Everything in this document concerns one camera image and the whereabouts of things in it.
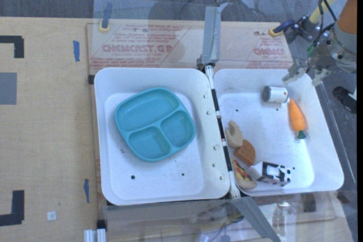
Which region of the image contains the brown waffle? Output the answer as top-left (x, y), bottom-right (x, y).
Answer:
top-left (233, 139), bottom-right (257, 167)

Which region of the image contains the white plastic tray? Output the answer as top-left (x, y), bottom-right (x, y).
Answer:
top-left (212, 68), bottom-right (345, 197)
top-left (93, 66), bottom-right (231, 206)

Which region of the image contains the brown cardboard board red print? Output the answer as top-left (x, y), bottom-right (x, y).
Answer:
top-left (86, 18), bottom-right (339, 225)

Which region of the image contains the white can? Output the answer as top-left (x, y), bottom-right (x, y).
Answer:
top-left (261, 85), bottom-right (289, 104)

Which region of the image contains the pizza slice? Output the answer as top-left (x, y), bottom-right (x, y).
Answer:
top-left (230, 156), bottom-right (258, 190)

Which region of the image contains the blue divided plate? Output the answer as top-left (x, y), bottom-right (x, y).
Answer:
top-left (113, 87), bottom-right (197, 163)

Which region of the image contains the black and white milk carton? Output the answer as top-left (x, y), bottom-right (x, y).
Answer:
top-left (247, 161), bottom-right (293, 188)

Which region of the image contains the thin black and white rod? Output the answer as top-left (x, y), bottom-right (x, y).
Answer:
top-left (204, 65), bottom-right (242, 199)

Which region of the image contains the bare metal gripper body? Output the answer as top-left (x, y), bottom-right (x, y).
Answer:
top-left (306, 33), bottom-right (358, 77)

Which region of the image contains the black cylinder on white bracket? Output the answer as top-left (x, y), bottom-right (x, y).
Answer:
top-left (332, 86), bottom-right (358, 114)

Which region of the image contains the orange carrot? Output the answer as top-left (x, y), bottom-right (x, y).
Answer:
top-left (287, 97), bottom-right (308, 140)

